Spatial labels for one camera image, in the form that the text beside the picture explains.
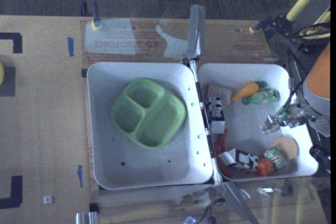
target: beige disc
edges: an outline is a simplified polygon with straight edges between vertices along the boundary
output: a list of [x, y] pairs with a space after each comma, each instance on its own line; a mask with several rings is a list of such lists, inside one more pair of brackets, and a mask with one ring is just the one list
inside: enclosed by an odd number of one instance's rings
[[299, 153], [299, 147], [293, 138], [282, 136], [275, 140], [273, 147], [277, 147], [286, 160], [294, 159]]

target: tomato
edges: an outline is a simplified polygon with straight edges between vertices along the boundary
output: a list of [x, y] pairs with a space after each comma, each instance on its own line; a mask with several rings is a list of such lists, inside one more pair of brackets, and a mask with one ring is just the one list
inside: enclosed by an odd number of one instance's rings
[[257, 175], [258, 176], [268, 176], [272, 173], [274, 173], [273, 163], [266, 158], [260, 158], [258, 160]]

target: toy carrot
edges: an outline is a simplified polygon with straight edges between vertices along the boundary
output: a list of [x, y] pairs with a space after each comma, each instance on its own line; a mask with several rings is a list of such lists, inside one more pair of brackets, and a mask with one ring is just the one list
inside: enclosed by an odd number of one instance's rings
[[266, 86], [266, 82], [260, 81], [260, 82], [252, 82], [245, 87], [243, 87], [240, 91], [238, 91], [233, 97], [232, 101], [244, 98], [244, 97], [249, 97], [256, 92], [259, 91], [259, 88], [264, 88]]

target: blue marker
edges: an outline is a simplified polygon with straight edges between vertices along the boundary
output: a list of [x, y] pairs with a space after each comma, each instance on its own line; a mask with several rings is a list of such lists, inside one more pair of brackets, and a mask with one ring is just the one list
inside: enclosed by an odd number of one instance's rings
[[78, 165], [78, 170], [77, 170], [77, 175], [79, 178], [79, 183], [80, 183], [80, 187], [83, 187], [83, 172], [82, 172], [82, 166]]

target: soda can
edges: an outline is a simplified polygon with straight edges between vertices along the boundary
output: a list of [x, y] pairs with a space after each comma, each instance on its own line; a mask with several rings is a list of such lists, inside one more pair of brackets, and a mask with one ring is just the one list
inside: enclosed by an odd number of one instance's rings
[[287, 162], [280, 153], [280, 150], [276, 147], [265, 151], [264, 157], [273, 163], [274, 171], [280, 170], [287, 165]]

